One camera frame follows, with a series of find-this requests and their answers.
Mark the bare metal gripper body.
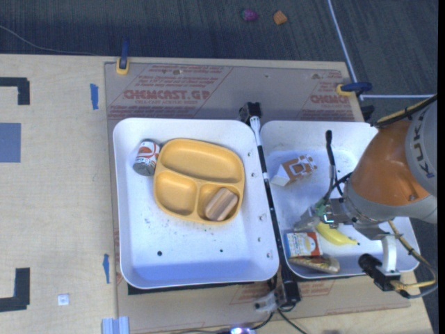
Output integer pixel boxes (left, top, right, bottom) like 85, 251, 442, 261
320, 197, 356, 230

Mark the white carton with orange print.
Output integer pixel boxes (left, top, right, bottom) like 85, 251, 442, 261
282, 231, 324, 259

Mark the yellow banana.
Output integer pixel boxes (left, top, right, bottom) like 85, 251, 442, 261
314, 221, 359, 247

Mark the slice of pizza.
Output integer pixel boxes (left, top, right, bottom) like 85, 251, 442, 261
288, 255, 341, 275

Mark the orange and white carton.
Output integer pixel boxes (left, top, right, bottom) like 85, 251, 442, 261
270, 154, 318, 188

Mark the thin black and white rod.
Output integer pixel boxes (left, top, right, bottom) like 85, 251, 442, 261
249, 116, 290, 281

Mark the white plastic tray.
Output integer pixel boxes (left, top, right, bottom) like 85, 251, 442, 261
259, 120, 421, 280
112, 117, 280, 290

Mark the tan bread roll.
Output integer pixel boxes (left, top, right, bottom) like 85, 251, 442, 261
204, 186, 240, 222

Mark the yellow divided plate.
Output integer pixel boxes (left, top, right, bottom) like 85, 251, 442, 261
152, 137, 246, 225

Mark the brown cardboard board red print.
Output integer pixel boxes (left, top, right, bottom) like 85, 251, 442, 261
104, 59, 412, 324

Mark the orange and white can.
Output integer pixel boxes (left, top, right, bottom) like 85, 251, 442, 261
132, 139, 161, 177

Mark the black cylinder on white bracket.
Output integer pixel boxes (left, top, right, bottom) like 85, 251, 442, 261
357, 234, 403, 292

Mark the black block with thin wires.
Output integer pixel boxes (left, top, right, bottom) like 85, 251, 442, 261
280, 272, 302, 308
238, 101, 262, 123

